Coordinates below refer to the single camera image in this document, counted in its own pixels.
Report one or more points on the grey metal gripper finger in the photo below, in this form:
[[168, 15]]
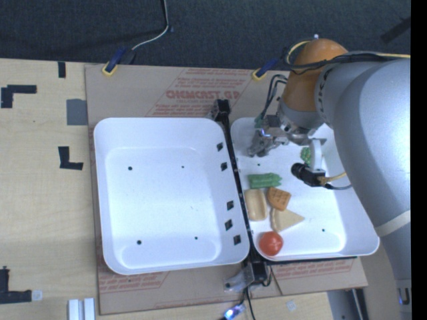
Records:
[[255, 146], [269, 146]]

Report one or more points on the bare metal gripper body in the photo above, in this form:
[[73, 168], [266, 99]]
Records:
[[290, 133]]

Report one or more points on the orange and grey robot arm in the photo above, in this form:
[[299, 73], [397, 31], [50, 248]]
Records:
[[367, 118]]

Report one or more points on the green toy broccoli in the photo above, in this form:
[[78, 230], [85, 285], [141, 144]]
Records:
[[305, 155]]

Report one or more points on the green toy beans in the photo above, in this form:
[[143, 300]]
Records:
[[263, 180]]

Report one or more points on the thin black rod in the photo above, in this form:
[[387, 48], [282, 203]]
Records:
[[238, 185]]

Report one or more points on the brown toy biscuit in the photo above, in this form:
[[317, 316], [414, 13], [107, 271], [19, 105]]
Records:
[[278, 198]]

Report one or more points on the tan toy bread loaf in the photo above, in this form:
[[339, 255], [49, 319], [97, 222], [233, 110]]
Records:
[[256, 205]]

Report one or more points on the beige toy pizza slice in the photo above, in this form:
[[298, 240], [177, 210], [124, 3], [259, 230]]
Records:
[[285, 220]]

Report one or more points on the white plastic tray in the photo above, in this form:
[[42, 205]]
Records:
[[310, 212], [160, 195]]

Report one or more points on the red toy tomato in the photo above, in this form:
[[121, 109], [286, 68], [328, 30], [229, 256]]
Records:
[[271, 243]]

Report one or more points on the brown cardboard board red print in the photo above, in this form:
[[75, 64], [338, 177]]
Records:
[[133, 88]]

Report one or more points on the black cylinder on white bracket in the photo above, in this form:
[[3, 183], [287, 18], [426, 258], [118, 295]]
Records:
[[308, 174]]

